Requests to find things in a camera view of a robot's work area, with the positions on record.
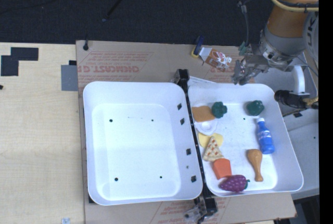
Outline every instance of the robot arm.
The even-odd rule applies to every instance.
[[[236,61],[232,77],[234,84],[247,84],[251,78],[260,72],[268,72],[270,68],[292,71],[294,66],[290,63],[305,49],[318,61],[319,0],[271,1],[274,7],[261,31],[259,44],[244,43],[240,46],[240,55],[244,58]],[[246,7],[240,6],[246,14]]]

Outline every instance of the pizza slice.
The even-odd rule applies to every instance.
[[[206,150],[203,154],[203,160],[214,162],[219,158],[224,158],[222,155],[219,145],[214,136],[211,136]]]

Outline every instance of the blue bottle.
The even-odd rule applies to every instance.
[[[275,150],[275,147],[273,145],[271,132],[265,125],[265,119],[258,118],[257,124],[258,124],[257,136],[258,136],[261,152],[263,154],[273,153]]]

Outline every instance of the empty white tray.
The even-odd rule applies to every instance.
[[[97,204],[200,195],[202,178],[181,87],[92,82],[83,102],[88,192]]]
[[[241,193],[223,191],[212,169],[212,162],[202,160],[207,186],[217,196],[248,195],[271,192],[294,192],[302,188],[303,175],[292,147],[274,91],[264,84],[234,85],[232,83],[194,83],[189,87],[191,106],[223,102],[227,113],[218,119],[216,133],[223,136],[220,150],[230,160],[232,174],[244,175],[250,180]],[[250,116],[246,110],[248,102],[260,100],[265,109],[259,116]],[[256,119],[263,117],[271,131],[275,152],[263,155],[261,163],[262,182],[254,180],[254,169],[246,157],[249,149],[259,149],[256,136]],[[204,148],[200,147],[201,156]]]

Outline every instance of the cardboard sheet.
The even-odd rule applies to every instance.
[[[76,42],[86,223],[187,224],[183,214],[194,207],[192,200],[117,206],[89,202],[82,92],[92,81],[170,82],[178,69],[188,69],[190,76],[196,78],[231,83],[235,61],[242,59],[238,48],[209,46],[232,59],[229,68],[222,72],[200,58],[193,58],[191,51],[194,45],[88,41],[88,50],[85,51],[84,44],[85,41]],[[218,212],[204,223],[242,223],[296,215],[290,193],[216,197],[215,201]]]

